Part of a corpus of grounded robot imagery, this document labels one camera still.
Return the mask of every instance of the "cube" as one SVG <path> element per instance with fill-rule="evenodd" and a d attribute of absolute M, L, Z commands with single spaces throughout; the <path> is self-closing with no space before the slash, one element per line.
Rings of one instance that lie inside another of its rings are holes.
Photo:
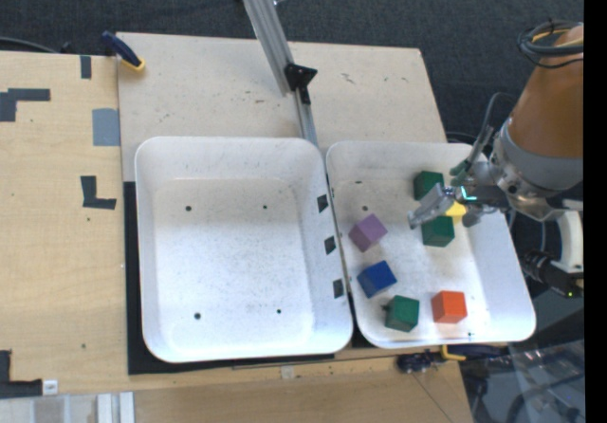
<path fill-rule="evenodd" d="M 454 237 L 453 219 L 447 215 L 440 215 L 421 225 L 421 238 L 425 246 L 444 248 Z"/>
<path fill-rule="evenodd" d="M 350 236 L 352 242 L 364 252 L 371 246 L 377 244 L 379 239 L 387 232 L 388 230 L 384 228 L 381 221 L 377 219 L 377 216 L 375 214 L 369 214 L 348 232 L 348 236 Z"/>
<path fill-rule="evenodd" d="M 458 323 L 468 316 L 462 291 L 442 290 L 432 297 L 432 316 L 437 323 Z"/>
<path fill-rule="evenodd" d="M 440 184 L 441 187 L 445 185 L 443 175 L 439 172 L 422 170 L 414 178 L 414 199 L 420 200 L 436 184 Z"/>
<path fill-rule="evenodd" d="M 359 280 L 367 298 L 371 298 L 390 285 L 395 284 L 396 276 L 384 260 L 365 268 L 357 277 L 357 280 Z"/>
<path fill-rule="evenodd" d="M 419 300 L 395 295 L 386 307 L 385 326 L 411 332 L 419 320 Z"/>

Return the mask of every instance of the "green block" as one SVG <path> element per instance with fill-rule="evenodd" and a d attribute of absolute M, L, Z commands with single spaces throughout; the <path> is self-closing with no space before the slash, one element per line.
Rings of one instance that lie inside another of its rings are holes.
<path fill-rule="evenodd" d="M 386 327 L 411 332 L 419 319 L 419 300 L 395 295 L 386 307 Z"/>
<path fill-rule="evenodd" d="M 426 246 L 444 248 L 454 237 L 453 219 L 447 215 L 421 225 L 421 238 Z"/>
<path fill-rule="evenodd" d="M 414 178 L 414 199 L 420 200 L 436 184 L 440 184 L 441 187 L 445 185 L 445 179 L 441 173 L 421 171 Z"/>

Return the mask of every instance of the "orange-red cube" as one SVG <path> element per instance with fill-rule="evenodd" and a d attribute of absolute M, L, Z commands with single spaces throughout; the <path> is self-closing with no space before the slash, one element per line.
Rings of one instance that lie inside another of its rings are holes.
<path fill-rule="evenodd" d="M 439 291 L 432 297 L 432 315 L 437 323 L 458 323 L 468 316 L 466 298 L 461 291 Z"/>

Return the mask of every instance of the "blue block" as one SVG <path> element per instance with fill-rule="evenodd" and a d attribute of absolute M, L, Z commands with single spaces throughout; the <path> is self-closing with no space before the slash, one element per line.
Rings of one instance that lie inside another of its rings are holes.
<path fill-rule="evenodd" d="M 357 277 L 367 298 L 396 283 L 396 276 L 385 261 L 365 268 Z"/>

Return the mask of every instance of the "robotic arm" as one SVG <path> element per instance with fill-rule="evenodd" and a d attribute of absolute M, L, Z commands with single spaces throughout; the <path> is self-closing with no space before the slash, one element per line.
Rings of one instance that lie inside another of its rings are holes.
<path fill-rule="evenodd" d="M 553 42 L 543 45 L 546 40 Z M 519 49 L 536 67 L 509 117 L 494 134 L 488 117 L 497 93 L 469 156 L 451 169 L 451 184 L 436 184 L 408 213 L 409 224 L 415 229 L 454 203 L 465 207 L 467 228 L 496 211 L 556 221 L 560 260 L 533 251 L 521 260 L 522 268 L 561 295 L 578 296 L 583 284 L 583 201 L 570 193 L 583 185 L 583 24 L 542 24 L 521 34 Z M 489 159 L 480 159 L 490 141 Z"/>

